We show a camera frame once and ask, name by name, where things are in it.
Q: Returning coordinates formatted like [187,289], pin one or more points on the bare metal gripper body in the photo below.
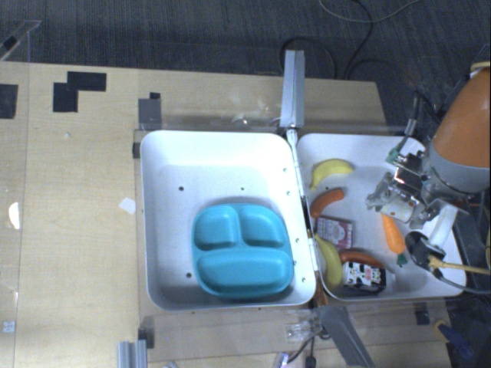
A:
[410,175]

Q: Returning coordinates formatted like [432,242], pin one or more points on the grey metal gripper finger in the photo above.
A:
[379,194]
[426,214]

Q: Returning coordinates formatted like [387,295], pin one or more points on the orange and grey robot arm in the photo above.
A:
[462,129]

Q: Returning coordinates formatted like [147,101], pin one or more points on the white plastic tray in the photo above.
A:
[172,221]
[364,205]

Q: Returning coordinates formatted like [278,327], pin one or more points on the orange carrot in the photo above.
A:
[394,236]

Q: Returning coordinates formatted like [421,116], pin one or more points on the orange-brown sausage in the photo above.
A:
[360,257]
[326,201]

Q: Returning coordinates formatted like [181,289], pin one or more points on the yellow banana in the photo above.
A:
[330,167]
[333,263]

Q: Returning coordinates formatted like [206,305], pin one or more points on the pink carton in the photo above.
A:
[334,232]

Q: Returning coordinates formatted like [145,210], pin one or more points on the white carton with black print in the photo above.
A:
[362,276]

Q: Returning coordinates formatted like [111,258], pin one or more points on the blue divided plate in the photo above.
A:
[241,251]

